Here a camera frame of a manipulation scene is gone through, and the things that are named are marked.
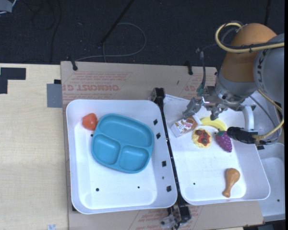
blue plate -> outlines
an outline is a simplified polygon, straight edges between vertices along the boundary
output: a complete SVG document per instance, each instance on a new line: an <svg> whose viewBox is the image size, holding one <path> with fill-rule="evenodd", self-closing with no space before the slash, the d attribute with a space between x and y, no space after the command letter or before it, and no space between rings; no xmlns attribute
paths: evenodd
<svg viewBox="0 0 288 230"><path fill-rule="evenodd" d="M142 171L153 147L154 134L146 124L118 114L102 116L92 139L96 161L126 173Z"/></svg>

toy chicken drumstick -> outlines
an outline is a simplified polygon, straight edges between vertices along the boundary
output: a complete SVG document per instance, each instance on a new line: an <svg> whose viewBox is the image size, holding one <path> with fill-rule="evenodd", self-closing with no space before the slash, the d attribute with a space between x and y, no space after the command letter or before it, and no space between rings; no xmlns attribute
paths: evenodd
<svg viewBox="0 0 288 230"><path fill-rule="evenodd" d="M226 188L223 191L225 197L230 197L230 190L232 186L239 180L240 173L234 168L229 168L226 171Z"/></svg>

